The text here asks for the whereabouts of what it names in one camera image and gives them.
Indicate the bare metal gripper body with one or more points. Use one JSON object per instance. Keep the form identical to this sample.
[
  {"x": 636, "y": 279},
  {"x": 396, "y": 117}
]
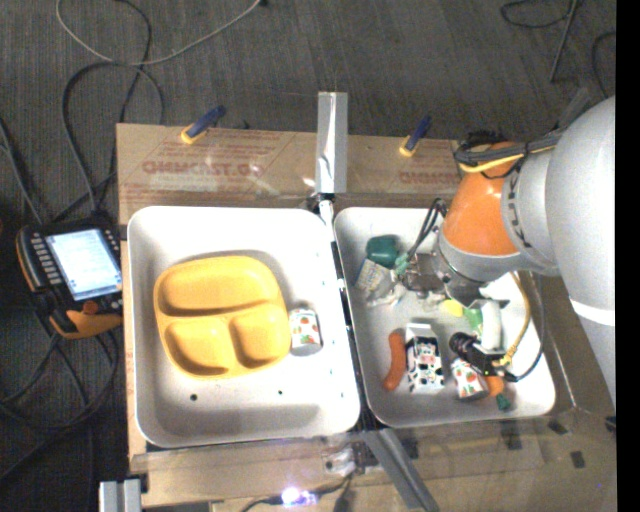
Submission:
[{"x": 425, "y": 274}]

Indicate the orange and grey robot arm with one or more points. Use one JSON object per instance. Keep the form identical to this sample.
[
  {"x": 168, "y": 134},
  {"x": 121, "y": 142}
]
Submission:
[{"x": 575, "y": 210}]

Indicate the yellow and green toy fruit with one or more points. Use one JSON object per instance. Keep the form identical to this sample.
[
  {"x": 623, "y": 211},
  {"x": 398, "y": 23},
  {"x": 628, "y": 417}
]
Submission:
[{"x": 457, "y": 310}]

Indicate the dark green bell pepper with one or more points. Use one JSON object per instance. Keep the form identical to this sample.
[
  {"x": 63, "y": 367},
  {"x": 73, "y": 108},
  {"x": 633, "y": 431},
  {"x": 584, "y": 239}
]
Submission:
[{"x": 382, "y": 250}]

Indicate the white packet blue yellow print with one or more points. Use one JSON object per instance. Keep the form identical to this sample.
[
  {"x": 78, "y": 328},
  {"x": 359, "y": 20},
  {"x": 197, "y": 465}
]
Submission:
[{"x": 372, "y": 275}]

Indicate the black and white cow carton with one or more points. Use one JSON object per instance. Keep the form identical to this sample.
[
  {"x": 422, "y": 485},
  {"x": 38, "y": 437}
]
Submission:
[{"x": 424, "y": 362}]

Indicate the orange sausage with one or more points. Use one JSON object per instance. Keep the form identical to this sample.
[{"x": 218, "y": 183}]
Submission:
[{"x": 396, "y": 360}]

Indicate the white can strawberry print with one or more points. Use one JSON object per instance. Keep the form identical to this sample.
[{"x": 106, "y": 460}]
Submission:
[
  {"x": 304, "y": 331},
  {"x": 467, "y": 382}
]

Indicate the orange carrot green top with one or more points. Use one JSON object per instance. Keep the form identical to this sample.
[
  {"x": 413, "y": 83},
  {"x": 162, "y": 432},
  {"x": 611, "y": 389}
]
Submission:
[{"x": 497, "y": 390}]

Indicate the white plastic tray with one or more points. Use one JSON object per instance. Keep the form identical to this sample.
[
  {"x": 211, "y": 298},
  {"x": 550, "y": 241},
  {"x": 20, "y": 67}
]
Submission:
[
  {"x": 240, "y": 415},
  {"x": 430, "y": 412}
]

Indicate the yellow divided plate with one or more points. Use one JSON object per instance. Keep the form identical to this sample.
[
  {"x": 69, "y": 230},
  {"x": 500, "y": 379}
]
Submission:
[{"x": 220, "y": 315}]

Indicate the brown cardboard board red print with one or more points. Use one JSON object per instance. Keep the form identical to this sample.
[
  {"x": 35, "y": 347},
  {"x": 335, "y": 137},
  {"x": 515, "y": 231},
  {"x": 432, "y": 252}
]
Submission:
[{"x": 210, "y": 165}]

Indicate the black cylinder on white bracket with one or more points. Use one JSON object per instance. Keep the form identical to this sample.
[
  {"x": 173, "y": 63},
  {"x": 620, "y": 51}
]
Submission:
[{"x": 475, "y": 350}]

